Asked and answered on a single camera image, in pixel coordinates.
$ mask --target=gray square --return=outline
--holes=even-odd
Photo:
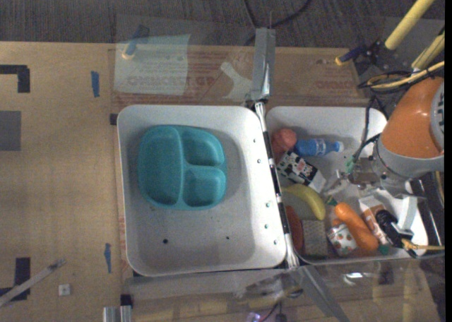
[[[0,151],[20,151],[20,111],[0,111]]]

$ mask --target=teal plate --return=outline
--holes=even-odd
[[[154,126],[143,135],[138,153],[138,186],[161,208],[202,210],[224,197],[226,157],[212,133],[189,126]]]

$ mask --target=dark floor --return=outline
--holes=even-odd
[[[119,42],[139,23],[151,35],[187,32],[201,44],[245,44],[254,27],[276,25],[277,45],[349,47],[387,36],[415,0],[0,0],[0,40]],[[444,25],[436,0],[401,50],[426,47]],[[423,263],[445,315],[444,258]]]

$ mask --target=yellow banana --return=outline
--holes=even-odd
[[[282,191],[291,193],[307,203],[317,219],[325,219],[325,203],[323,202],[319,193],[317,193],[312,188],[309,188],[308,186],[305,186],[303,184],[293,184],[291,186],[288,186],[287,188],[282,188]]]

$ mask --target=blue bottle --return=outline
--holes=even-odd
[[[294,151],[301,157],[324,156],[332,151],[341,153],[344,151],[344,144],[340,141],[332,143],[322,138],[299,139],[294,146]]]

